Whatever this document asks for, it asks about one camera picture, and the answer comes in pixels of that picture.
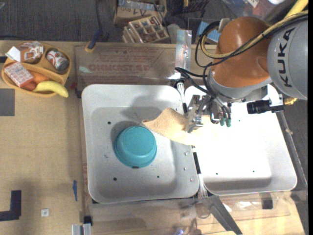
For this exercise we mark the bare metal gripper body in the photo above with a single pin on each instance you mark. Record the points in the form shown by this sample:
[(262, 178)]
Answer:
[(199, 104)]

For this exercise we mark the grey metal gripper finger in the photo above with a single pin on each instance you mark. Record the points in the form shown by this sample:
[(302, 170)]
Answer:
[(195, 124)]

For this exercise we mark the tan bread slice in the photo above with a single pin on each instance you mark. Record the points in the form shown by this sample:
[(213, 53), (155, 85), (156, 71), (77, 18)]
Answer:
[(166, 125)]

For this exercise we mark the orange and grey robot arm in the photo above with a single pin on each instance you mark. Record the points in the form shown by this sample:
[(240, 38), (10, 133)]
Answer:
[(239, 57)]

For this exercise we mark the white plastic tray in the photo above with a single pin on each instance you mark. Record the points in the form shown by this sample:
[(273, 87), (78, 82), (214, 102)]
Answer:
[(137, 185), (244, 155)]

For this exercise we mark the teal bowl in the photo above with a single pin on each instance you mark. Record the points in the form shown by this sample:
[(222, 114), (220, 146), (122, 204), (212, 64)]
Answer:
[(135, 146)]

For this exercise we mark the yellow banana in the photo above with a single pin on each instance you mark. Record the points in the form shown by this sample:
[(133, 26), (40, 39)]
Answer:
[(52, 86)]

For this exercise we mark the red and white can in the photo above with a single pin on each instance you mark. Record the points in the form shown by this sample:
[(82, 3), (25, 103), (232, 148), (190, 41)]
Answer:
[(57, 59)]

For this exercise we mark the orange divided plate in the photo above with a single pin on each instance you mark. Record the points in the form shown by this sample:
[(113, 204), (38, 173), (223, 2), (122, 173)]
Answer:
[(49, 68)]

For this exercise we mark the orange carrot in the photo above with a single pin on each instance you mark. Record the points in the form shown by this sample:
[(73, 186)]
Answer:
[(39, 77)]

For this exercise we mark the white and orange carton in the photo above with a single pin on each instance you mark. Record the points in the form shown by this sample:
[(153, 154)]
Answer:
[(30, 53)]

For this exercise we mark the red and white packet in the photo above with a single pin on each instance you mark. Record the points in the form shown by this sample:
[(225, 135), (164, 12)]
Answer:
[(17, 73)]

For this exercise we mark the black cylinder on white bracket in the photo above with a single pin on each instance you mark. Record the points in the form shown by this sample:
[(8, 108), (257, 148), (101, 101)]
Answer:
[(259, 106)]

